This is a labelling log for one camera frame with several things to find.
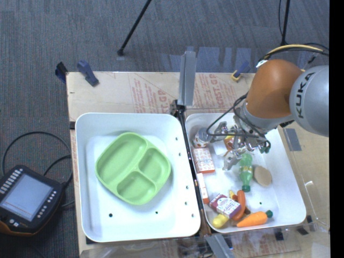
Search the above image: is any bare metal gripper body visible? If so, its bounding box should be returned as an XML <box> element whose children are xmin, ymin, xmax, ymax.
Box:
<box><xmin>213</xmin><ymin>116</ymin><xmax>270</xmax><ymax>154</ymax></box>

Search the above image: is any orange and yellow packet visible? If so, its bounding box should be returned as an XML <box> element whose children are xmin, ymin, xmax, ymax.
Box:
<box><xmin>223</xmin><ymin>135</ymin><xmax>238</xmax><ymax>152</ymax></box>

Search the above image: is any green plastic bottle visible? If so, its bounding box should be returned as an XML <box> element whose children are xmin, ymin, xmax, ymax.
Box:
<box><xmin>238</xmin><ymin>153</ymin><xmax>254</xmax><ymax>193</ymax></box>

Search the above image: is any brown round biscuit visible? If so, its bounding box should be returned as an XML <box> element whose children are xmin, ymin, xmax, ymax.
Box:
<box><xmin>253</xmin><ymin>165</ymin><xmax>273</xmax><ymax>187</ymax></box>

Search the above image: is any white can with orange dots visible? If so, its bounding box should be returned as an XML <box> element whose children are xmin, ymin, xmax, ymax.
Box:
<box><xmin>192</xmin><ymin>127</ymin><xmax>213</xmax><ymax>148</ymax></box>

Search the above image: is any narrow orange and white carton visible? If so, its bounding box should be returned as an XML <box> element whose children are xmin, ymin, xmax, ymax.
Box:
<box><xmin>196</xmin><ymin>173</ymin><xmax>210</xmax><ymax>205</ymax></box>

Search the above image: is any thin black and white rod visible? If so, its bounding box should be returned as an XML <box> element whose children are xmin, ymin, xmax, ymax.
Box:
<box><xmin>176</xmin><ymin>109</ymin><xmax>212</xmax><ymax>236</ymax></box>

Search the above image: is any orange sausage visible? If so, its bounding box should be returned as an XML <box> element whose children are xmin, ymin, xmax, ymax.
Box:
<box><xmin>231</xmin><ymin>190</ymin><xmax>247</xmax><ymax>222</ymax></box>

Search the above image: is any purple and white carton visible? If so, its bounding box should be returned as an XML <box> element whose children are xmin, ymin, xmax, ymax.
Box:
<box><xmin>209</xmin><ymin>193</ymin><xmax>241</xmax><ymax>219</ymax></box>

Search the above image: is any yellow toy lemon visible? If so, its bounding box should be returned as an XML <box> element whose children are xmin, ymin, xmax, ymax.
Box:
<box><xmin>212</xmin><ymin>213</ymin><xmax>230</xmax><ymax>229</ymax></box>

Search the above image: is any white plastic tray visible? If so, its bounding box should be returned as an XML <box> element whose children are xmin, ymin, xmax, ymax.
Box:
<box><xmin>74</xmin><ymin>112</ymin><xmax>202</xmax><ymax>243</ymax></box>
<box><xmin>184</xmin><ymin>112</ymin><xmax>307</xmax><ymax>234</ymax></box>

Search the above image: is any orange carrot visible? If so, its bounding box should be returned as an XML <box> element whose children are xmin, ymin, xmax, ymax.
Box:
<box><xmin>236</xmin><ymin>210</ymin><xmax>274</xmax><ymax>228</ymax></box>

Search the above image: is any green divided plate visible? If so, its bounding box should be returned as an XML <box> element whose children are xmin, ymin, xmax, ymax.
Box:
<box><xmin>94</xmin><ymin>132</ymin><xmax>172</xmax><ymax>206</ymax></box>

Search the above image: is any black tripod leg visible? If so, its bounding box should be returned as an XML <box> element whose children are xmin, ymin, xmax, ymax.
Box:
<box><xmin>117</xmin><ymin>0</ymin><xmax>159</xmax><ymax>56</ymax></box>
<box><xmin>279</xmin><ymin>0</ymin><xmax>294</xmax><ymax>47</ymax></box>

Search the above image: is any brown cardboard board red print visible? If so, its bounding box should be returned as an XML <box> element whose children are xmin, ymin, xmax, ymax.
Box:
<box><xmin>66</xmin><ymin>71</ymin><xmax>329</xmax><ymax>258</ymax></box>

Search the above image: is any black block with thin wires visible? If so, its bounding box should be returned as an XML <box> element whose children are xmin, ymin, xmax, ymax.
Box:
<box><xmin>169</xmin><ymin>99</ymin><xmax>187</xmax><ymax>117</ymax></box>

